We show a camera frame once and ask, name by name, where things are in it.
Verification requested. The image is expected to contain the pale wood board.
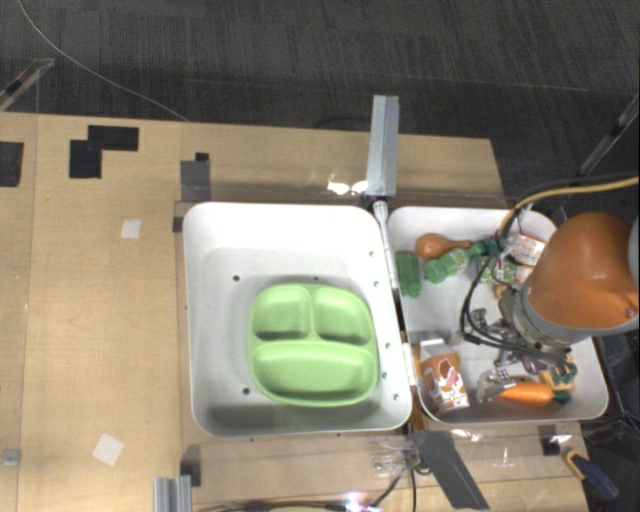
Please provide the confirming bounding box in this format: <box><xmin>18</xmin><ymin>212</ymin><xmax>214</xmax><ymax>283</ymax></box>
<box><xmin>172</xmin><ymin>122</ymin><xmax>592</xmax><ymax>512</ymax></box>

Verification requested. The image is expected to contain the orange toy carrot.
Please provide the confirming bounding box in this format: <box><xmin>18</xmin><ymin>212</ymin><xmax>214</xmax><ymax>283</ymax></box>
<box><xmin>492</xmin><ymin>378</ymin><xmax>572</xmax><ymax>407</ymax></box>

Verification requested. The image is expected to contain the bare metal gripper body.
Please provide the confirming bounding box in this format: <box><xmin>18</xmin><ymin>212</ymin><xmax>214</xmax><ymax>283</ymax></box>
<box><xmin>492</xmin><ymin>288</ymin><xmax>574</xmax><ymax>372</ymax></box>

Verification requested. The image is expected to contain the green toy vegetable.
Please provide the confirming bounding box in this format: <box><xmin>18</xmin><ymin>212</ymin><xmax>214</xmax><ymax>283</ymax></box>
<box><xmin>394</xmin><ymin>250</ymin><xmax>424</xmax><ymax>300</ymax></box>

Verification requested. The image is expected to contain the orange and white carton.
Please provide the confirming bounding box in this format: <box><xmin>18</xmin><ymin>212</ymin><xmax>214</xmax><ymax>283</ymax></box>
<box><xmin>418</xmin><ymin>339</ymin><xmax>472</xmax><ymax>414</ymax></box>

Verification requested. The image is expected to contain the white plastic tray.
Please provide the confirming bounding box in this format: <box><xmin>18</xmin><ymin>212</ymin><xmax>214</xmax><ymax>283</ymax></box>
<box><xmin>387</xmin><ymin>205</ymin><xmax>611</xmax><ymax>427</ymax></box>
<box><xmin>181</xmin><ymin>201</ymin><xmax>414</xmax><ymax>440</ymax></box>

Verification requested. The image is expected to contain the white and orange packet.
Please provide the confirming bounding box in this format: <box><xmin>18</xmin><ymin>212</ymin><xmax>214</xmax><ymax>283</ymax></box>
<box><xmin>508</xmin><ymin>233</ymin><xmax>547</xmax><ymax>267</ymax></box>

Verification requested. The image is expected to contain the green divided plate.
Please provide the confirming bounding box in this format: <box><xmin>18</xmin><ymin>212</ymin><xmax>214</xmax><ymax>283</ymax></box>
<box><xmin>247</xmin><ymin>282</ymin><xmax>380</xmax><ymax>409</ymax></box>

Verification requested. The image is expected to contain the green plastic bottle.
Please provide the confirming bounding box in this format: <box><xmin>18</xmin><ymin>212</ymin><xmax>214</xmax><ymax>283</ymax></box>
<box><xmin>423</xmin><ymin>238</ymin><xmax>502</xmax><ymax>286</ymax></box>

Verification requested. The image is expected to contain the green and white packet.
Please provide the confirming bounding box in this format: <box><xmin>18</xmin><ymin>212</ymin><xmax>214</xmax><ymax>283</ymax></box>
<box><xmin>477</xmin><ymin>256</ymin><xmax>534</xmax><ymax>287</ymax></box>

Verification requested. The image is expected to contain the brown toy chicken drumstick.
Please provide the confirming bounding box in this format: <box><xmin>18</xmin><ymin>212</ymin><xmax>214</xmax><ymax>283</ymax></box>
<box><xmin>414</xmin><ymin>233</ymin><xmax>473</xmax><ymax>262</ymax></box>

